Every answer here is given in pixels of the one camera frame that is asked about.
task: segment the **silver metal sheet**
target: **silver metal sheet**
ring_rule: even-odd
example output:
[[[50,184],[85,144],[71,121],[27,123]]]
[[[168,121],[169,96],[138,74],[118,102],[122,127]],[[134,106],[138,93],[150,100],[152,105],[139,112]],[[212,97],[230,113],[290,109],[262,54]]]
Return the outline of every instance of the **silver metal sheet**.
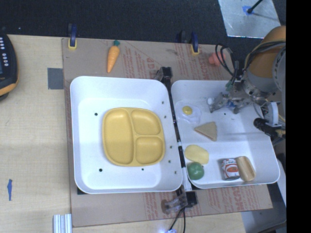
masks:
[[[228,36],[264,38],[280,26],[272,0],[262,0],[251,14],[247,9],[259,0],[218,0]]]

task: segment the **tabletop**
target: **tabletop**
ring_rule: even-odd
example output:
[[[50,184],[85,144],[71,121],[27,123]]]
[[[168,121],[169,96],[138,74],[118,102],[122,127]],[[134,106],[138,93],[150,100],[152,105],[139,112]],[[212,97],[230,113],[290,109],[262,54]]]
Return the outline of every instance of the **tabletop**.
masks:
[[[53,232],[70,214],[64,90],[49,89],[48,69],[63,68],[60,37],[8,35],[19,83],[0,102],[0,232]],[[11,196],[8,184],[11,182]],[[72,232],[166,232],[173,219],[73,228]],[[182,232],[183,218],[174,225]],[[186,218],[186,232],[244,233],[241,213]]]

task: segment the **white tray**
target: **white tray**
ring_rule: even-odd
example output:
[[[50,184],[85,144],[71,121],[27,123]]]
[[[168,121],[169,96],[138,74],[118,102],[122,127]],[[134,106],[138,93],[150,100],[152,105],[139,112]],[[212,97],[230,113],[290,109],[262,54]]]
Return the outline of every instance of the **white tray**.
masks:
[[[226,93],[226,83],[227,81],[176,81],[172,85],[183,150],[188,145],[196,144],[209,152],[209,163],[203,165],[203,178],[191,182],[201,189],[275,183],[280,176],[279,166],[270,137],[253,125],[254,119],[259,117],[254,106],[243,107],[238,114],[233,113],[233,108],[221,108],[213,113],[209,111],[207,99],[217,97],[220,92]],[[180,110],[185,105],[201,111],[200,121],[189,121],[182,117]],[[194,130],[211,121],[215,121],[217,125],[216,142]],[[224,179],[221,160],[239,156],[247,156],[251,161],[256,171],[254,180],[244,182],[241,178],[233,181]],[[185,162],[188,164],[190,161],[185,158]]]
[[[156,80],[81,76],[70,85],[74,178],[85,193],[175,191],[182,171],[166,87]],[[148,109],[160,118],[163,159],[150,166],[117,166],[106,158],[102,120],[117,107]]]

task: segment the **red and white can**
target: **red and white can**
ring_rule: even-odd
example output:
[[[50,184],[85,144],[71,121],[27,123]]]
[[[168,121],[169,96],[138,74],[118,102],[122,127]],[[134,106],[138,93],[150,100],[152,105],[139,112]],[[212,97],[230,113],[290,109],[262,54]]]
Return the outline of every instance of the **red and white can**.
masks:
[[[232,181],[240,177],[239,169],[235,159],[224,159],[222,161],[222,169],[224,171],[225,180]]]

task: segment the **orange carrot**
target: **orange carrot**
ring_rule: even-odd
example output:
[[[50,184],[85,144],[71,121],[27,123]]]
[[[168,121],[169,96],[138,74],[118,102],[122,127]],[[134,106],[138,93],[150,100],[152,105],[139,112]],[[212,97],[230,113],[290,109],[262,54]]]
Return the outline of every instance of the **orange carrot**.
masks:
[[[107,58],[107,72],[111,72],[114,64],[117,61],[118,55],[120,53],[120,49],[118,45],[120,44],[119,41],[115,40],[113,42],[113,46],[109,49],[108,58]]]

